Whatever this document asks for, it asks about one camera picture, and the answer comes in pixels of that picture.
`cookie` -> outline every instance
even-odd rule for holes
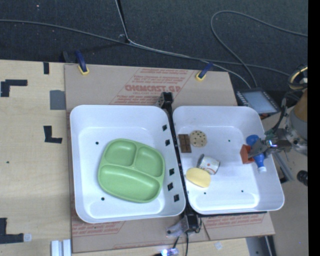
[[[207,144],[207,136],[200,130],[194,130],[190,133],[189,137],[190,143],[194,147],[201,148]]]

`orange object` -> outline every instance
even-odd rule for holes
[[[243,164],[249,164],[255,161],[252,157],[248,158],[249,157],[248,153],[250,150],[251,150],[251,146],[245,145],[245,144],[242,145],[240,150],[240,156]]]

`black tape mark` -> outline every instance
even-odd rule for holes
[[[27,86],[28,80],[6,79],[1,82],[0,97],[9,97],[10,86]]]
[[[50,142],[50,143],[62,143],[62,138],[52,138],[52,126],[45,125],[43,126],[44,129],[44,136],[45,140],[44,142]]]
[[[44,62],[43,63],[43,73],[45,75],[49,75],[49,73],[50,73],[49,62]]]
[[[6,82],[1,82],[0,97],[9,97],[10,86]]]
[[[0,244],[22,243],[24,234],[7,234],[7,218],[0,218]]]
[[[6,79],[5,82],[9,86],[27,86],[28,80]]]

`green plate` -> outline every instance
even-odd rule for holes
[[[98,182],[117,198],[148,203],[160,193],[165,160],[159,151],[129,139],[115,139],[106,146],[99,165]]]

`yellow sponge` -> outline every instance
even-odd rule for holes
[[[210,174],[200,168],[190,168],[186,171],[185,177],[188,181],[202,188],[207,188],[211,182]]]

